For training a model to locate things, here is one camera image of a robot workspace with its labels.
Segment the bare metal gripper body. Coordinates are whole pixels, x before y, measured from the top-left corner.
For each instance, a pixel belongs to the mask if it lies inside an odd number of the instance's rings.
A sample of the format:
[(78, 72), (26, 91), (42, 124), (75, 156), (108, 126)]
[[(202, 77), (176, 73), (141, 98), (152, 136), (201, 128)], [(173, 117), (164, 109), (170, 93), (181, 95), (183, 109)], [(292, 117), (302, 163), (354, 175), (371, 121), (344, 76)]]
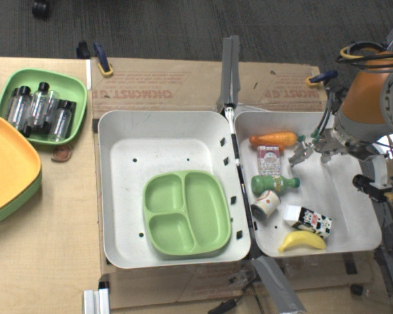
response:
[(345, 139), (345, 135), (340, 135), (333, 128), (324, 130), (315, 142), (314, 150), (329, 157), (336, 154), (348, 154), (355, 158), (369, 158), (377, 155), (377, 149), (373, 145), (359, 142), (351, 137)]

